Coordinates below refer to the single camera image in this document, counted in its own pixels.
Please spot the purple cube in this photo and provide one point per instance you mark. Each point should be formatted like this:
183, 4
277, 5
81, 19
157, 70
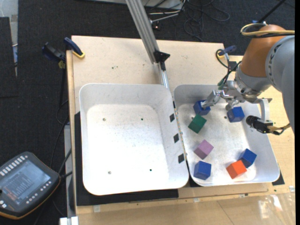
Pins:
203, 149

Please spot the pale wood board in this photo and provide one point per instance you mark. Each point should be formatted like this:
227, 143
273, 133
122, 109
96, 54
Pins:
122, 62

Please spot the white plastic tray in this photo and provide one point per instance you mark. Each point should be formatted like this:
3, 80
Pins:
126, 144
225, 146

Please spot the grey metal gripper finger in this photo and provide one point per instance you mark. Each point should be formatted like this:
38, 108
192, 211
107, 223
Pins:
231, 105
212, 99

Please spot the green cube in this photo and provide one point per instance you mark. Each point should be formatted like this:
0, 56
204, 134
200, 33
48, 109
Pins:
197, 123

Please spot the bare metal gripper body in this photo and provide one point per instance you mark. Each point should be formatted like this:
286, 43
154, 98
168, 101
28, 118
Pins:
237, 94

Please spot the orange cube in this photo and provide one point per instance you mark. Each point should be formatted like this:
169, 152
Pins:
236, 169

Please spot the black cylinder on white bracket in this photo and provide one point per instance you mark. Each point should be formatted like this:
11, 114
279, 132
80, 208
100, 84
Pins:
257, 123

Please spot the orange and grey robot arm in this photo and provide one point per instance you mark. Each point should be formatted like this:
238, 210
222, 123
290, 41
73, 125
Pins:
279, 62

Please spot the blue cube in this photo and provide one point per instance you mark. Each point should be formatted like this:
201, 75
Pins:
202, 170
249, 156
235, 114
199, 108

